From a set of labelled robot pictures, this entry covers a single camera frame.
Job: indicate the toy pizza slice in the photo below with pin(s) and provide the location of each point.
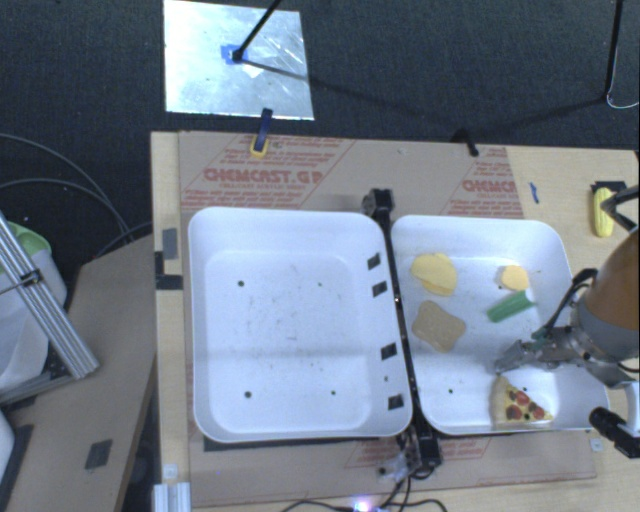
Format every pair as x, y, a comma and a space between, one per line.
515, 405

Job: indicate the thin black rod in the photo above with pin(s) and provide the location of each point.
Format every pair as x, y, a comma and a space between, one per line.
400, 310

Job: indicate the tan toy bread slice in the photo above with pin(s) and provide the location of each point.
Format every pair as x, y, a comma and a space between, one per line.
437, 326

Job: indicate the brown cardboard board red print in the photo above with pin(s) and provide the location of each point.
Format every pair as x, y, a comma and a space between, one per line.
280, 175

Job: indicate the green toy celery stick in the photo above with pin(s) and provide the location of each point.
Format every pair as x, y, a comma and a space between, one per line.
510, 307

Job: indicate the small yellow toy biscuit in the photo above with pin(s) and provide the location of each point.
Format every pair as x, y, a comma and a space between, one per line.
514, 277

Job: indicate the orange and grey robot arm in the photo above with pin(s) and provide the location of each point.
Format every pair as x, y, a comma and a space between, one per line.
615, 290

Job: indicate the white plastic tray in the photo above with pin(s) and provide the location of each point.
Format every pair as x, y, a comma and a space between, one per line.
285, 325
465, 385

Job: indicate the yellow toy crisps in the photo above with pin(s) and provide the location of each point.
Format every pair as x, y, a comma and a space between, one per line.
434, 274

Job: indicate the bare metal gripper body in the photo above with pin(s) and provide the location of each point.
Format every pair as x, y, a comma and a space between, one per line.
567, 347

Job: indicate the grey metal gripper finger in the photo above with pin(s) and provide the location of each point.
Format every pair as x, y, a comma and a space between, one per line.
507, 364
526, 348

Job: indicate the black cylinder on white bracket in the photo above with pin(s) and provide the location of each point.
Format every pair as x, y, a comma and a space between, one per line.
612, 430

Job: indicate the yellow toy corn cob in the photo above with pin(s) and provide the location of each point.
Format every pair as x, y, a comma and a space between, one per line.
602, 212

